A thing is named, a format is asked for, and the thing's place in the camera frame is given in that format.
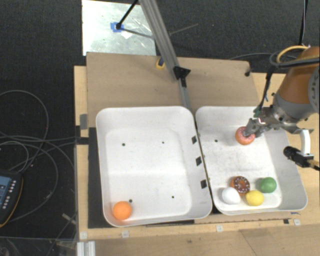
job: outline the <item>black clamp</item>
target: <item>black clamp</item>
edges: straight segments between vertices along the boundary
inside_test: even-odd
[[[182,87],[187,88],[186,77],[191,72],[191,70],[184,67],[175,66],[173,68],[173,72],[174,72],[175,78],[177,80],[179,79],[181,80]]]

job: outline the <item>white plastic tray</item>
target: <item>white plastic tray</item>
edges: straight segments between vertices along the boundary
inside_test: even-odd
[[[196,122],[204,155],[214,205],[226,215],[301,210],[307,195],[297,166],[288,160],[283,149],[289,145],[286,132],[270,130],[250,145],[235,139],[238,127],[247,125],[253,107],[205,106],[196,112]],[[249,206],[246,199],[229,205],[222,200],[222,190],[235,176],[243,176],[256,190],[261,179],[273,177],[277,189],[264,194],[260,206]]]
[[[102,204],[115,227],[206,217],[212,198],[189,110],[180,106],[106,108],[96,117]],[[132,201],[117,220],[112,208]]]

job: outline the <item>blue tape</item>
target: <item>blue tape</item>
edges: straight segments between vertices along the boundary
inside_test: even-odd
[[[121,29],[116,29],[116,25],[118,24],[118,22],[112,22],[110,23],[110,27],[111,27],[111,30],[115,33],[119,33],[121,32],[122,30],[121,29],[124,29],[125,26],[123,24],[121,24]]]

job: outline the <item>wooden table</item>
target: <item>wooden table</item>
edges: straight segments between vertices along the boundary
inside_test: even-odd
[[[165,69],[156,69],[156,61],[154,56],[89,53],[86,66],[74,67],[75,121],[80,135],[88,136],[88,127],[95,127],[96,114],[106,107],[181,105],[177,82],[172,81]],[[201,106],[256,106],[261,98],[265,74],[244,76],[249,69],[245,61],[179,58],[179,62],[191,69],[187,86],[193,113]],[[273,75],[269,98],[283,78],[283,74]],[[312,115],[301,125],[314,129],[311,152],[318,160],[319,115]],[[288,134],[288,139],[291,146],[300,147],[299,136]],[[266,255],[270,248],[272,255],[299,255],[299,250],[303,255],[316,255],[315,252],[320,251],[317,245],[319,172],[298,169],[308,204],[297,212],[213,214],[189,225],[88,228],[88,145],[78,144],[79,239],[96,241],[97,255],[144,255],[148,251],[145,255],[213,255],[215,252],[216,255],[247,256]]]

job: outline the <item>orange ball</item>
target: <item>orange ball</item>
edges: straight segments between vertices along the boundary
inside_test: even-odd
[[[246,127],[242,126],[242,127],[239,127],[235,132],[235,140],[237,142],[239,142],[241,145],[249,145],[256,138],[256,135],[254,133],[249,135],[248,137],[245,137],[244,134],[243,134],[243,131],[245,129],[246,129]]]
[[[126,201],[119,201],[113,206],[112,213],[117,220],[123,221],[130,217],[132,207]]]

